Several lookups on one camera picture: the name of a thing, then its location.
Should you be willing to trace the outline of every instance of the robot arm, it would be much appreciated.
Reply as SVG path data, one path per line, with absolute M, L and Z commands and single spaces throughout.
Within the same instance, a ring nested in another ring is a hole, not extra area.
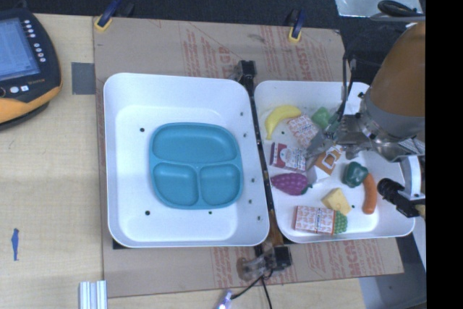
M 348 159 L 367 150 L 399 162 L 405 184 L 382 179 L 378 191 L 407 217 L 418 216 L 415 206 L 425 199 L 418 161 L 425 145 L 417 139 L 425 130 L 425 22 L 411 25 L 399 37 L 361 98 L 359 111 L 348 115 L 344 97 L 337 117 L 312 141 L 308 157 L 336 144 Z

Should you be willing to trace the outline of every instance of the cardboard sheet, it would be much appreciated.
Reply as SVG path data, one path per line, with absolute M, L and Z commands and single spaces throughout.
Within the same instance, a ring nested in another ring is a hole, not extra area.
M 108 230 L 103 86 L 118 72 L 228 78 L 240 60 L 253 60 L 264 80 L 340 81 L 344 47 L 336 30 L 305 28 L 299 43 L 289 28 L 114 18 L 94 30 L 96 107 L 101 183 L 103 271 L 108 297 L 151 295 L 249 284 L 238 277 L 252 247 L 115 248 Z M 394 238 L 290 245 L 293 265 L 269 284 L 403 273 Z

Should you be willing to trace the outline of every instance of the small cardboard box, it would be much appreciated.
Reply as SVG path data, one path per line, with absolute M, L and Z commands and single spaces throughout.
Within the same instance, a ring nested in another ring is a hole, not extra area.
M 289 147 L 283 143 L 273 143 L 270 165 L 294 172 L 304 172 L 305 152 L 301 148 Z
M 317 234 L 333 234 L 335 218 L 336 212 L 330 208 L 297 206 L 294 229 Z
M 336 162 L 340 157 L 341 150 L 335 147 L 332 147 L 326 152 L 320 154 L 315 161 L 315 166 L 321 170 L 321 172 L 317 171 L 318 179 L 329 177 L 333 173 L 333 170 L 336 167 Z
M 288 122 L 289 129 L 303 148 L 310 145 L 310 141 L 317 135 L 318 126 L 306 114 Z

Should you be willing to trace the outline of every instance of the white tray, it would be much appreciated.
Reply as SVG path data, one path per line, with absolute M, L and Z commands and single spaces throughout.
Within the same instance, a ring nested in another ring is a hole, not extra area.
M 335 111 L 341 103 L 340 82 L 303 82 L 303 81 L 265 81 L 255 89 L 255 104 L 258 110 L 259 128 L 263 139 L 263 148 L 267 165 L 270 159 L 271 143 L 281 142 L 287 145 L 297 146 L 295 137 L 290 132 L 287 123 L 281 122 L 272 135 L 272 140 L 266 140 L 265 119 L 277 106 L 291 104 L 301 109 L 303 113 L 311 116 L 318 108 L 325 106 L 328 110 Z M 346 114 L 358 112 L 360 99 L 357 95 L 365 93 L 368 89 L 366 84 L 355 83 L 347 101 Z M 389 163 L 372 151 L 362 151 L 353 160 L 366 166 L 375 178 L 379 181 L 388 177 L 400 184 L 404 184 L 403 174 L 400 165 Z M 291 196 L 272 187 L 272 196 L 275 206 L 275 214 L 279 229 L 286 238 L 293 242 L 322 242 L 333 240 L 359 240 L 364 238 L 399 237 L 409 234 L 414 226 L 415 219 L 407 218 L 400 214 L 394 205 L 383 200 L 378 194 L 378 204 L 372 215 L 362 212 L 362 203 L 365 191 L 360 185 L 356 188 L 349 188 L 341 183 L 342 171 L 350 161 L 344 154 L 338 160 L 333 174 L 313 185 L 313 188 L 304 195 Z M 268 165 L 269 176 L 289 172 Z M 309 232 L 298 232 L 293 228 L 294 208 L 298 205 L 325 207 L 321 198 L 332 188 L 340 187 L 351 205 L 355 207 L 347 215 L 348 227 L 345 233 L 333 236 L 326 234 L 315 234 Z
M 127 247 L 252 246 L 268 235 L 263 175 L 247 91 L 204 77 L 119 73 L 104 85 L 108 223 Z M 230 206 L 182 210 L 162 203 L 150 182 L 148 146 L 163 124 L 216 124 L 235 136 L 243 188 Z

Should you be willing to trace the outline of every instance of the toy bell pepper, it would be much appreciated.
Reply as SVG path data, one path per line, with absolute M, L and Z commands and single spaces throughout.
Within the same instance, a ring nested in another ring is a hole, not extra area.
M 362 184 L 363 180 L 368 175 L 368 169 L 358 162 L 352 161 L 347 165 L 342 178 L 342 182 L 351 188 Z
M 330 113 L 325 107 L 320 107 L 312 116 L 311 119 L 322 129 L 325 129 L 330 123 Z

